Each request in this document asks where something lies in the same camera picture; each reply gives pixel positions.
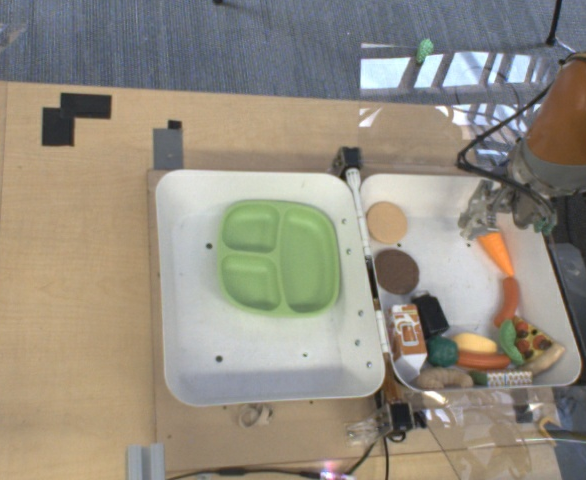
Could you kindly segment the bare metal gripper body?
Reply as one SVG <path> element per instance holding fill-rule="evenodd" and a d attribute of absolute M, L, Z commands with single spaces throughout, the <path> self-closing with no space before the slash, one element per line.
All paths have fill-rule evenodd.
<path fill-rule="evenodd" d="M 527 184 L 508 179 L 493 180 L 491 214 L 509 214 L 519 229 L 529 226 L 535 232 L 552 232 L 557 225 L 557 213 L 551 200 L 532 190 Z"/>

